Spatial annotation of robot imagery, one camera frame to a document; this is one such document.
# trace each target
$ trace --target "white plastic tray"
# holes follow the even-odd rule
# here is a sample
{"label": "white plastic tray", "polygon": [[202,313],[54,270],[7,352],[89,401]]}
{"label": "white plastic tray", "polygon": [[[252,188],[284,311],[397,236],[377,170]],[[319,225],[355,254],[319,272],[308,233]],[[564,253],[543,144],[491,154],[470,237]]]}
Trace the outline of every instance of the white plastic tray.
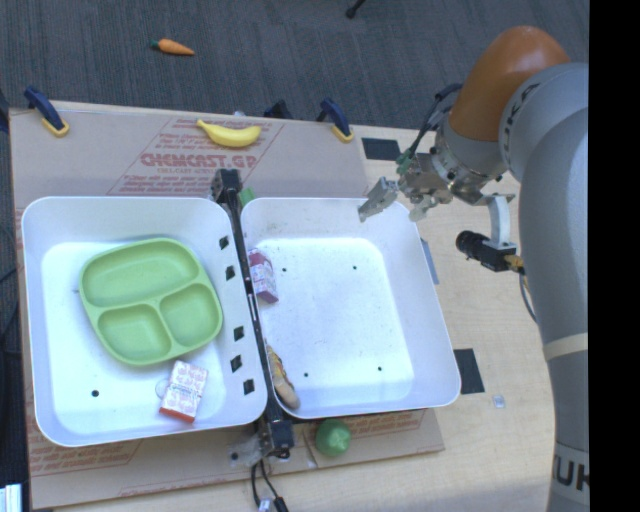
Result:
{"label": "white plastic tray", "polygon": [[[266,382],[231,223],[216,203],[49,197],[25,210],[22,235],[35,415],[51,441],[83,446],[153,437],[247,424],[263,413]],[[89,258],[160,236],[194,251],[223,311],[218,336],[180,357],[209,371],[193,424],[158,412],[173,360],[145,367],[116,360],[100,343],[78,292],[80,270]],[[227,245],[221,247],[221,240]],[[227,279],[229,267],[235,275]]]}
{"label": "white plastic tray", "polygon": [[420,235],[394,203],[361,223],[364,199],[260,198],[242,211],[279,301],[262,332],[300,398],[298,418],[440,407],[460,375]]}

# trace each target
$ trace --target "yellow banana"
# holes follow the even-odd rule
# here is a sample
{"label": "yellow banana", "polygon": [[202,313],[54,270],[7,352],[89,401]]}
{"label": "yellow banana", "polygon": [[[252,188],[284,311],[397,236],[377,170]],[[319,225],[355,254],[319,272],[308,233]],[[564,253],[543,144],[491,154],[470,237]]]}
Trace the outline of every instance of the yellow banana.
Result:
{"label": "yellow banana", "polygon": [[258,140],[260,132],[262,131],[259,126],[235,129],[205,123],[202,119],[198,119],[196,124],[207,133],[213,142],[231,148],[243,148],[249,144],[253,144]]}

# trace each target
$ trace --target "red and white box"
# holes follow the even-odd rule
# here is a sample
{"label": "red and white box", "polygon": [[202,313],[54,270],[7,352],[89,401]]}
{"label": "red and white box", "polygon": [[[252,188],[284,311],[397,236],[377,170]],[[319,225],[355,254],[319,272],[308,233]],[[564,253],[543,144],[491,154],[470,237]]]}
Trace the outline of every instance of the red and white box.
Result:
{"label": "red and white box", "polygon": [[249,270],[251,271],[251,280],[253,281],[253,290],[256,292],[256,296],[269,304],[278,302],[276,278],[271,260],[259,249],[251,249],[248,256]]}
{"label": "red and white box", "polygon": [[209,372],[204,368],[176,361],[160,404],[160,412],[193,423],[208,375]]}

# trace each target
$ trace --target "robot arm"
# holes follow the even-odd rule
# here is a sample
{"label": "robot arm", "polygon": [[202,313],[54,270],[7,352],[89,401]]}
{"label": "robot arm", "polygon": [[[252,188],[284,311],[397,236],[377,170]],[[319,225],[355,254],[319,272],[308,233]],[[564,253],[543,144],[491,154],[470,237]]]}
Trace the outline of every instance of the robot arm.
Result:
{"label": "robot arm", "polygon": [[488,206],[491,239],[463,232],[456,245],[500,271],[515,253],[505,208],[513,195],[482,188],[507,170],[520,182],[522,261],[556,416],[549,512],[590,509],[587,123],[588,66],[570,63],[539,29],[509,29],[476,63],[430,153],[399,162],[398,182],[381,180],[359,209],[364,221],[398,193],[414,205],[414,221],[454,197]]}

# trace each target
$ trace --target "cardboard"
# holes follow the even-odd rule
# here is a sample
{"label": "cardboard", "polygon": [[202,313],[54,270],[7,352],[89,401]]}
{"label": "cardboard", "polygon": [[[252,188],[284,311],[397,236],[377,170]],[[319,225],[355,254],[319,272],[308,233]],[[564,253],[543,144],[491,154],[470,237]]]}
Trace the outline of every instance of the cardboard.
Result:
{"label": "cardboard", "polygon": [[[10,113],[16,207],[26,416],[34,509],[106,500],[249,478],[234,463],[234,446],[253,427],[219,429],[65,448],[38,429],[31,387],[20,216],[49,195],[182,195],[204,197],[215,170],[235,167],[257,196],[360,197],[367,191],[360,151],[331,133],[329,123],[213,116],[104,105],[52,102],[70,125],[55,138],[34,110]],[[241,127],[261,123],[256,146],[211,145],[195,120]],[[334,459],[314,448],[317,422],[295,425],[296,446],[274,473],[440,451],[444,443],[431,409],[345,418],[350,449]]]}

